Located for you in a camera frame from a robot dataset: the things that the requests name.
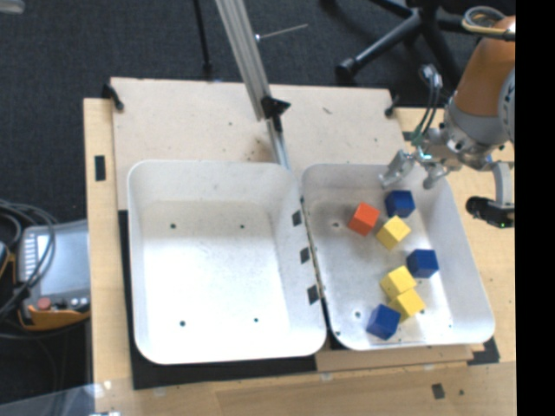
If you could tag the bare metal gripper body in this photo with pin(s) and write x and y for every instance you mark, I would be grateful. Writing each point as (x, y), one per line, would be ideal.
(461, 152)

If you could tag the black cylinder on white bracket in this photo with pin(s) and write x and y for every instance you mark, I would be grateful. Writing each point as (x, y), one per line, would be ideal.
(490, 209)

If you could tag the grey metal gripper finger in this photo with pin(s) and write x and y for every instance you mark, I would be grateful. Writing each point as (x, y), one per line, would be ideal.
(395, 169)
(433, 175)

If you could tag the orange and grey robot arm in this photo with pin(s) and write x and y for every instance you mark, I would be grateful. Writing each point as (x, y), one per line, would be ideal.
(485, 80)

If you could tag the pale wood board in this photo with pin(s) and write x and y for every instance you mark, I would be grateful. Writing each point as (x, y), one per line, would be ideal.
(186, 119)

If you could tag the white plastic tray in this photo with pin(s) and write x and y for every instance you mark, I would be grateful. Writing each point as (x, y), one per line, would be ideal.
(217, 267)
(351, 275)

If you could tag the blue cube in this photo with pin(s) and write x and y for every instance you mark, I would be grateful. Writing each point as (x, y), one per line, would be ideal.
(382, 322)
(400, 204)
(422, 263)

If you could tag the yellow cube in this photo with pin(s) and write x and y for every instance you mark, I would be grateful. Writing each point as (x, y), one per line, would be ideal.
(393, 232)
(409, 303)
(396, 281)

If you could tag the orange cube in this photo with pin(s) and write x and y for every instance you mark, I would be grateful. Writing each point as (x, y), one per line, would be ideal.
(363, 219)

